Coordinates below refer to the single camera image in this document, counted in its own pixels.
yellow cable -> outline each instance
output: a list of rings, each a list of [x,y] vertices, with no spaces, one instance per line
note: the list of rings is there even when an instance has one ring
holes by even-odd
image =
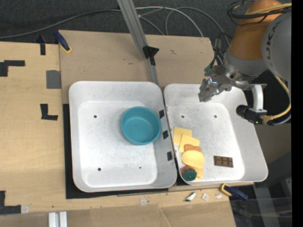
[[[287,88],[287,86],[283,83],[283,81],[282,81],[279,77],[277,77],[277,76],[275,76],[275,78],[277,79],[277,81],[281,84],[281,86],[284,88],[284,90],[285,90],[286,93],[288,94],[288,88]],[[289,101],[289,105],[288,105],[287,109],[284,110],[284,112],[279,113],[279,114],[277,114],[277,115],[262,115],[262,116],[260,116],[260,118],[263,119],[263,121],[265,121],[265,122],[268,122],[268,121],[271,121],[271,120],[280,118],[280,117],[284,116],[285,114],[287,114],[287,113],[289,112],[289,110],[291,109],[291,107],[292,107],[292,106],[291,106],[291,103],[290,103],[290,101]]]
[[[271,6],[271,7],[267,7],[267,8],[259,9],[257,11],[247,13],[247,15],[262,13],[262,12],[266,12],[266,11],[274,10],[274,9],[283,9],[283,8],[286,8],[286,7],[290,7],[291,5],[292,5],[292,3],[279,4],[279,5],[275,5],[275,6]]]

small white object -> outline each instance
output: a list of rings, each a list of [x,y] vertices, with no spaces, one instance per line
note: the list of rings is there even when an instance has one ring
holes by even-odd
[[[48,214],[48,227],[57,227],[55,212],[51,212]]]
[[[202,199],[205,200],[205,201],[208,201],[209,196],[206,193],[203,193]]]
[[[145,206],[147,205],[147,200],[146,199],[140,199],[140,204]]]
[[[21,206],[21,213],[26,214],[29,212],[29,207],[28,206]]]
[[[60,227],[67,227],[67,213],[66,211],[59,213]]]
[[[217,198],[217,199],[221,199],[221,198],[222,198],[222,195],[218,193],[218,194],[216,194],[216,198]]]
[[[196,196],[197,196],[197,194],[195,192],[193,192],[191,195],[189,195],[187,198],[185,198],[184,201],[192,201]]]

wooden table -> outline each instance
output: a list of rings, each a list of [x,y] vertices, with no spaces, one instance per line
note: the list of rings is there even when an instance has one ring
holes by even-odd
[[[229,198],[224,194],[221,199],[216,197],[220,193],[218,185],[198,189],[173,186],[168,192],[145,195],[65,198],[62,104],[68,103],[67,91],[71,83],[87,79],[123,80],[121,75],[124,80],[145,81],[148,74],[144,63],[136,56],[129,34],[61,33],[73,48],[71,54],[64,54],[55,44],[47,44],[46,55],[41,55],[39,44],[0,43],[0,61],[24,60],[26,63],[25,67],[9,67],[8,76],[0,77],[0,191],[6,191],[5,205],[28,206],[30,213],[69,211],[69,222],[74,222],[72,226],[81,226],[80,220],[84,221],[87,216],[85,211],[90,211],[91,226],[98,223],[100,216],[107,216],[111,223],[108,226],[120,226],[117,220],[112,221],[114,215],[110,218],[113,208],[119,216],[127,218],[126,226],[127,223],[136,226],[138,216],[147,219],[148,226],[185,226],[187,216],[192,218],[192,223],[201,224],[203,220],[204,226],[235,226]],[[80,40],[77,35],[87,40]],[[101,40],[94,47],[92,40],[97,43],[101,37],[106,41]],[[213,55],[207,38],[151,35],[147,39],[150,46],[160,48],[156,63],[161,87],[172,82],[201,83],[204,67]],[[114,46],[106,48],[104,43],[120,44],[120,47],[112,51]],[[46,88],[46,71],[50,70],[61,71],[62,90]],[[128,75],[131,76],[125,76],[130,70],[132,73]],[[58,115],[58,120],[42,120],[40,104],[48,104],[48,113]],[[196,198],[191,202],[183,201],[192,192],[197,193]],[[201,198],[203,193],[209,195],[207,202]],[[148,201],[147,206],[140,206],[142,198]],[[163,225],[156,224],[157,218],[153,218],[151,212]],[[24,214],[2,216],[0,223],[12,219],[24,221],[25,218]]]

cable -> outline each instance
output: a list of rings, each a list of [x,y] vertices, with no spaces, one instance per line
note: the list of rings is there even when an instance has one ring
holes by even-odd
[[[271,6],[271,7],[267,7],[267,8],[259,9],[257,11],[247,13],[247,15],[263,13],[263,12],[270,11],[270,10],[275,10],[275,9],[283,9],[283,8],[287,8],[287,7],[291,7],[291,6],[292,6],[291,2],[290,3],[284,3],[284,4],[278,4],[278,5],[275,5],[275,6]]]
[[[92,15],[92,14],[97,14],[97,13],[105,13],[105,12],[121,12],[121,10],[106,9],[106,10],[95,10],[95,11],[91,11],[91,12],[87,12],[87,13],[82,13],[82,14],[75,15],[73,17],[70,17],[70,18],[67,18],[65,20],[62,20],[62,21],[60,21],[58,23],[55,23],[55,24],[52,24],[52,25],[49,25],[47,27],[40,28],[40,29],[37,29],[37,30],[34,30],[34,31],[30,31],[30,32],[23,33],[23,34],[18,34],[18,35],[9,35],[9,36],[5,36],[5,37],[0,37],[0,40],[2,40],[2,39],[11,39],[11,38],[22,37],[22,36],[26,36],[26,35],[35,34],[35,33],[47,30],[49,28],[53,28],[55,26],[61,25],[61,24],[66,23],[66,22],[68,22],[70,20],[73,20],[75,18],[79,18],[79,17],[83,17],[83,16],[87,16],[87,15]]]
[[[209,65],[210,65],[210,69],[213,68],[214,62],[215,62],[216,58],[218,58],[218,53],[219,53],[219,47],[217,46],[217,47],[214,49],[214,58],[213,58],[212,62],[209,64]]]
[[[221,32],[221,33],[220,33],[220,36],[221,36],[221,35],[224,35],[224,36],[226,36],[227,38],[232,39],[232,36],[229,35],[229,34],[227,34],[227,33]]]
[[[227,45],[229,46],[229,41],[227,40],[227,37],[226,37],[226,34],[225,32],[223,31],[223,29],[221,28],[221,26],[215,21],[215,19],[213,17],[211,17],[210,15],[208,15],[207,13],[203,12],[202,10],[199,10],[199,9],[196,9],[196,8],[191,8],[191,7],[180,7],[180,8],[177,8],[176,10],[181,10],[181,9],[189,9],[189,10],[194,10],[194,11],[197,11],[199,13],[202,13],[203,15],[205,15],[206,17],[208,17],[211,21],[214,22],[214,24],[219,28],[219,30],[221,31],[221,33],[224,35],[224,38],[225,38],[225,41],[227,43]],[[166,17],[166,20],[165,20],[165,24],[167,24],[167,21],[169,19],[169,16],[173,13],[174,11],[171,11],[167,17]]]
[[[139,19],[142,19],[143,21],[149,23],[151,26],[153,26],[161,35],[165,35],[157,26],[155,26],[151,21],[147,20],[146,18],[139,16]]]
[[[219,62],[221,63],[221,65],[223,65],[223,61],[222,61],[222,59],[220,58],[220,56],[217,55],[216,58],[219,60]]]
[[[283,83],[283,81],[277,76],[275,76],[275,78],[281,84],[281,86],[284,88],[285,92],[288,94],[289,90],[288,90],[287,86]],[[291,103],[289,101],[288,107],[282,113],[279,113],[277,115],[261,115],[260,118],[264,122],[268,122],[268,121],[271,121],[271,120],[274,120],[274,119],[277,119],[277,118],[280,118],[280,117],[284,116],[285,114],[287,114],[290,111],[290,109],[291,109]]]
[[[289,121],[292,118],[292,114],[289,114],[287,118],[285,118],[284,120],[277,122],[277,123],[271,123],[272,126],[276,126],[276,125],[281,125],[283,123],[286,123],[287,121]]]
[[[237,23],[233,20],[233,18],[236,18],[236,19],[250,19],[250,18],[263,17],[263,19],[261,19],[258,22],[247,23],[247,24],[255,24],[255,23],[262,22],[266,18],[266,16],[273,15],[273,14],[282,14],[282,13],[287,13],[287,12],[292,11],[292,7],[288,6],[289,4],[285,3],[285,4],[280,5],[279,8],[275,8],[275,9],[269,11],[269,12],[266,12],[266,13],[264,13],[263,9],[259,10],[259,13],[253,12],[253,13],[249,13],[249,14],[236,14],[234,12],[237,8],[243,6],[247,3],[254,2],[254,1],[256,1],[256,0],[239,0],[239,1],[233,2],[232,4],[229,5],[229,7],[227,9],[228,17],[235,24],[237,24]]]
[[[143,8],[136,8],[136,9],[157,9],[155,11],[159,11],[159,10],[162,10],[162,9],[166,9],[166,10],[172,10],[172,11],[175,11],[175,12],[178,12],[180,14],[182,14],[183,16],[185,16],[187,19],[189,19],[189,21],[196,27],[196,29],[198,30],[199,34],[201,35],[201,37],[204,37],[201,30],[199,29],[199,27],[197,26],[197,24],[193,21],[193,19],[191,17],[189,17],[188,15],[186,15],[185,13],[177,10],[177,9],[172,9],[172,8],[167,8],[167,7],[143,7]],[[168,34],[168,30],[167,30],[167,23],[165,23],[165,33],[166,35],[169,35]]]
[[[175,10],[175,9],[166,8],[166,7],[143,7],[143,8],[136,8],[136,9],[157,9],[155,11],[162,10],[162,9]],[[61,25],[63,23],[66,23],[66,22],[68,22],[70,20],[73,20],[73,19],[76,19],[76,18],[79,18],[79,17],[83,17],[83,16],[87,16],[87,15],[93,15],[93,14],[98,14],[98,13],[105,13],[105,12],[120,12],[121,13],[121,10],[118,10],[118,9],[104,9],[104,10],[95,10],[95,11],[91,11],[91,12],[86,12],[86,13],[82,13],[82,14],[79,14],[79,15],[75,15],[73,17],[70,17],[70,18],[67,18],[65,20],[59,21],[58,23],[55,23],[55,24],[52,24],[52,25],[49,25],[49,26],[46,26],[46,27],[43,27],[43,28],[40,28],[40,29],[37,29],[37,30],[34,30],[34,31],[30,31],[30,32],[26,32],[26,33],[22,33],[22,34],[18,34],[18,35],[9,35],[9,36],[0,37],[0,40],[17,38],[17,37],[22,37],[22,36],[26,36],[26,35],[35,34],[35,33],[38,33],[38,32],[41,32],[41,31],[53,28],[55,26]],[[194,24],[194,26],[196,27],[196,29],[199,31],[200,35],[203,37],[203,34],[202,34],[201,30],[199,29],[199,27],[195,24],[195,22],[189,16],[187,16],[184,13],[182,13],[181,11],[176,11],[176,12],[178,12],[178,13],[182,14],[183,16],[185,16],[186,18],[188,18]],[[145,22],[149,23],[160,34],[164,35],[164,33],[158,27],[156,27],[152,22],[150,22],[149,20],[147,20],[145,18],[142,18],[142,20],[144,20]]]

gray metal pole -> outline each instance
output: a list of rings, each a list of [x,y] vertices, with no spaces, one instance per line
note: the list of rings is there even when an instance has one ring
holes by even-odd
[[[126,21],[129,32],[131,33],[134,43],[137,47],[141,59],[145,59],[152,82],[159,85],[158,75],[155,66],[151,64],[150,59],[146,59],[143,53],[143,47],[147,46],[146,37],[142,29],[138,14],[136,12],[133,0],[117,0],[123,17]]]

